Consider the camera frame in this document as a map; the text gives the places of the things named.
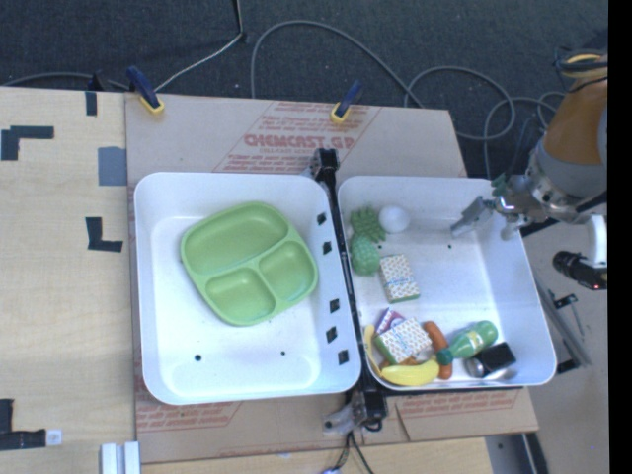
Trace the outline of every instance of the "dark background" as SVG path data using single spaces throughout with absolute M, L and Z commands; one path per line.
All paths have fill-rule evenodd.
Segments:
M 271 27 L 294 20 L 348 34 L 405 85 L 428 69 L 458 67 L 487 76 L 511 97 L 530 99 L 564 89 L 553 67 L 556 51 L 607 50 L 608 0 L 239 2 L 245 36 L 163 93 L 250 98 L 258 40 Z M 0 0 L 0 26 L 0 85 L 32 74 L 98 70 L 127 85 L 125 69 L 135 65 L 158 87 L 239 31 L 233 0 Z M 283 26 L 267 35 L 254 78 L 261 99 L 337 102 L 358 79 L 362 104 L 404 105 L 404 89 L 373 58 L 340 34 L 315 26 Z M 55 89 L 86 89 L 86 83 L 68 76 L 19 82 Z M 450 110 L 459 134 L 480 136 L 490 110 L 504 99 L 498 86 L 448 69 L 424 76 L 412 91 L 424 107 Z M 557 106 L 561 97 L 543 100 Z M 543 130 L 537 104 L 515 106 L 510 131 L 489 142 L 492 176 L 506 171 L 516 153 L 516 168 L 523 168 Z M 545 109 L 540 115 L 551 116 Z M 507 112 L 498 111 L 488 134 L 507 124 Z M 482 142 L 459 137 L 459 144 L 468 175 L 485 177 Z

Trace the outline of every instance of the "light wood surface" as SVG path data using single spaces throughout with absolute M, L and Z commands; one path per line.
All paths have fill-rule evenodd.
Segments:
M 101 187 L 98 149 L 125 148 L 123 96 L 0 88 L 0 129 L 54 127 L 0 161 L 0 398 L 14 430 L 61 429 L 63 445 L 0 452 L 0 472 L 96 473 L 102 443 L 134 440 L 127 188 Z M 89 251 L 102 217 L 121 253 Z M 482 438 L 369 446 L 375 472 L 491 473 Z M 146 465 L 146 473 L 318 473 L 337 450 Z M 363 472 L 352 453 L 345 473 Z

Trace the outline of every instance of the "green bottle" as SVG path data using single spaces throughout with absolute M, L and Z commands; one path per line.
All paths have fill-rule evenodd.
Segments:
M 450 365 L 455 358 L 470 358 L 492 345 L 498 338 L 498 329 L 491 321 L 479 321 L 471 329 L 457 335 L 449 347 L 436 352 L 436 361 Z

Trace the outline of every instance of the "green plate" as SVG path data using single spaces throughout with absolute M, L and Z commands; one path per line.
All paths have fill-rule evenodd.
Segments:
M 318 268 L 296 229 L 274 207 L 247 202 L 203 219 L 180 253 L 206 303 L 237 326 L 265 321 L 309 295 Z

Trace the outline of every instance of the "blue clamp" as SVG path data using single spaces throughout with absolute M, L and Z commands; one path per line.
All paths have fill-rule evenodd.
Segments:
M 133 89 L 140 94 L 140 102 L 142 102 L 143 106 L 145 106 L 150 113 L 157 115 L 165 109 L 165 105 L 156 96 L 156 92 L 152 88 L 151 83 L 138 68 L 133 65 L 127 67 L 125 74 L 131 82 Z
M 329 114 L 331 121 L 335 123 L 343 122 L 349 115 L 351 105 L 357 102 L 362 95 L 362 83 L 355 80 L 347 94 L 340 100 Z

